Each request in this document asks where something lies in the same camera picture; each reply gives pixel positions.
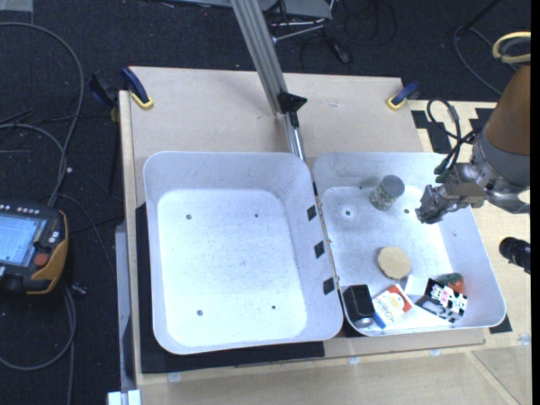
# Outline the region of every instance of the screen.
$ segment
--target screen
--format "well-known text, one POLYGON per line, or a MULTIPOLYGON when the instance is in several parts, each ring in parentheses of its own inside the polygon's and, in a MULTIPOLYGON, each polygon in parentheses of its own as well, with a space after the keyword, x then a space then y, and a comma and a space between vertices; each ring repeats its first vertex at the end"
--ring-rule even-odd
POLYGON ((32 242, 41 220, 0 214, 0 262, 23 266, 34 251, 32 242))

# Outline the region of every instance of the orange and black device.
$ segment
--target orange and black device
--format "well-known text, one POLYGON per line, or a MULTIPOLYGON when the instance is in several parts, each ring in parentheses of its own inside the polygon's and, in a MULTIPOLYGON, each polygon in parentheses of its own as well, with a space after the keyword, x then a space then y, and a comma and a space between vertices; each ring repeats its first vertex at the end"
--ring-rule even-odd
POLYGON ((0 294, 47 294, 68 255, 63 212, 39 203, 0 199, 0 294))

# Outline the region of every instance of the wooden table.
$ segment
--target wooden table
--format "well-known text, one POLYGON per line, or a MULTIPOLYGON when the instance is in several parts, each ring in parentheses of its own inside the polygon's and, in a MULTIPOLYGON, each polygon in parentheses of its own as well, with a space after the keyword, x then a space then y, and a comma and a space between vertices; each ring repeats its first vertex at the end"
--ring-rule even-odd
MULTIPOLYGON (((143 110, 120 93, 121 145, 127 227, 135 383, 143 404, 529 403, 532 402, 531 279, 499 254, 506 236, 530 241, 530 219, 491 205, 475 210, 499 281, 512 332, 488 329, 389 337, 335 337, 325 358, 247 367, 143 374, 138 331, 135 208, 144 203, 143 164, 153 153, 287 151, 282 123, 272 116, 256 73, 133 67, 154 107, 143 110)), ((285 74, 289 91, 308 98, 300 110, 306 162, 325 152, 431 151, 417 130, 410 101, 385 104, 402 88, 399 78, 285 74)), ((467 132, 475 109, 493 103, 453 103, 467 132)), ((437 118, 452 128, 442 107, 437 118)), ((467 160, 470 149, 462 149, 467 160)))

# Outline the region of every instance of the black bracket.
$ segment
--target black bracket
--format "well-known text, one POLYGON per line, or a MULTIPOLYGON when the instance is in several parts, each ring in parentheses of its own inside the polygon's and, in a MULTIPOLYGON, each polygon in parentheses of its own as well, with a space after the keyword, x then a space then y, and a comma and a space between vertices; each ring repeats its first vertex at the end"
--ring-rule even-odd
POLYGON ((292 127, 299 127, 298 115, 296 111, 299 110, 302 105, 307 102, 306 98, 297 96, 296 94, 282 92, 278 94, 278 102, 281 107, 281 112, 289 114, 290 124, 292 127))

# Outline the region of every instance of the red button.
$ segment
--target red button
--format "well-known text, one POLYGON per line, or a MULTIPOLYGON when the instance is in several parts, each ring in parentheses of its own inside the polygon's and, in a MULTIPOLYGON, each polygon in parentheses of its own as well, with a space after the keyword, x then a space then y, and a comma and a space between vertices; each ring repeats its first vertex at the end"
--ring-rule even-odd
POLYGON ((34 258, 34 264, 38 268, 44 267, 49 262, 49 256, 46 253, 38 253, 34 258))

